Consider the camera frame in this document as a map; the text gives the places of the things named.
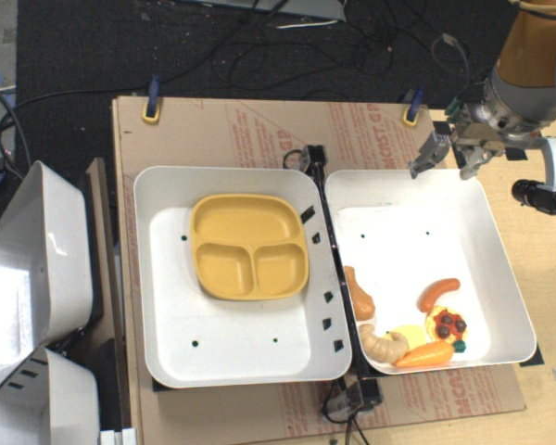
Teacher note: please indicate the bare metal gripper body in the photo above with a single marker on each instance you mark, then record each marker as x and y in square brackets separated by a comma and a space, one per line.
[479, 135]

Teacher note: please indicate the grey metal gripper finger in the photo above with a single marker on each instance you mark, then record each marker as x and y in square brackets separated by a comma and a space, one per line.
[473, 162]
[428, 156]

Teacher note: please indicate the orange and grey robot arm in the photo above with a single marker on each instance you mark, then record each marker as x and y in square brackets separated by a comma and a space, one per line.
[533, 54]

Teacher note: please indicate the white plastic tray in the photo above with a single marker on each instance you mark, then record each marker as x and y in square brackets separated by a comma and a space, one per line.
[176, 332]
[398, 244]

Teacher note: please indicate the thin black rod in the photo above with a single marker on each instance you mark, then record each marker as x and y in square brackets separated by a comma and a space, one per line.
[332, 239]

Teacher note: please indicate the orange toy sausage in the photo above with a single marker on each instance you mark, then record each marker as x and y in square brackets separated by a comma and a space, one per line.
[438, 291]

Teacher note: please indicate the brown toy chicken drumstick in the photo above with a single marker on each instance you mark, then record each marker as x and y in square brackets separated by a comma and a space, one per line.
[362, 301]

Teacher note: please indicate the toy pizza slice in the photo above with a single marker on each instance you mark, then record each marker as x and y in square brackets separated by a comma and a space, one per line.
[445, 325]

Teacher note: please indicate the pale yellow toy slice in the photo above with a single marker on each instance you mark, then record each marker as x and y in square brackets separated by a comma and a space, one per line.
[412, 334]

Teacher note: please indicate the yellow divided plate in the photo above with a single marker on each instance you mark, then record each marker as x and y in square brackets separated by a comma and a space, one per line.
[248, 220]

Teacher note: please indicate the beige toy croissant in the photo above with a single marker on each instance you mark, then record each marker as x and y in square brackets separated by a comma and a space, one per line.
[382, 348]

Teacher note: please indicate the orange toy carrot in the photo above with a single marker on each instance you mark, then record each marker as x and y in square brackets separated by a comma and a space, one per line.
[426, 355]

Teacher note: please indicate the brown cardboard board, red print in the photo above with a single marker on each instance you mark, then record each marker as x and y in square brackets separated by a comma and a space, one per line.
[222, 132]

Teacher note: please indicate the black cylinder on white bracket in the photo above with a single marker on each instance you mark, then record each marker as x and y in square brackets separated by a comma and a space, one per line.
[537, 197]

